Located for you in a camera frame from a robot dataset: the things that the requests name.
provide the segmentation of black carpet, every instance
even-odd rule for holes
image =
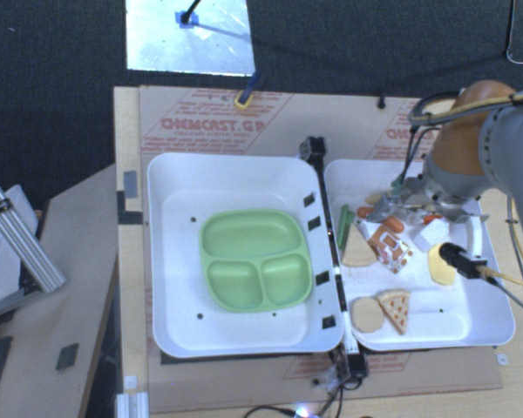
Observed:
[[[496,78],[510,0],[247,0],[265,90],[423,97]],[[126,69],[125,0],[0,0],[0,184],[49,199],[114,161],[112,88],[240,88]],[[523,0],[514,51],[523,58]]]

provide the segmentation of transparent sheet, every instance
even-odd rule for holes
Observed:
[[[177,15],[193,1],[126,0],[128,69],[251,76],[246,0],[201,0],[183,27]]]

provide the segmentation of toy pizza slice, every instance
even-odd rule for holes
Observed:
[[[391,289],[376,296],[385,316],[401,334],[407,331],[410,296],[411,293],[404,289]]]

